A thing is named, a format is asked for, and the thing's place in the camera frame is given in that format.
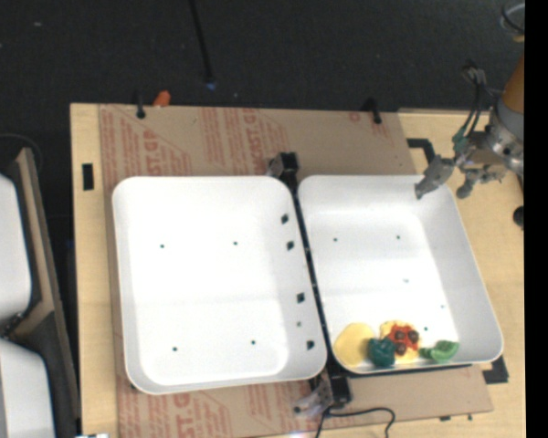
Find dark green broccoli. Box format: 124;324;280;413
367;336;397;369

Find light green toy vegetable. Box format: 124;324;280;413
418;339;461;363

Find yellow round biscuit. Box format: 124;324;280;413
332;321;377;367

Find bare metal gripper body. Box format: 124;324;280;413
454;123;525;184

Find brown cardboard board red print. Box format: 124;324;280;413
97;103;495;438

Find white plastic tray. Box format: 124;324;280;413
111;174;329;397
296;172;505;376

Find yellow and red pizza slice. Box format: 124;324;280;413
378;318;422;364

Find thin black rod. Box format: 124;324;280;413
283;171;344;397

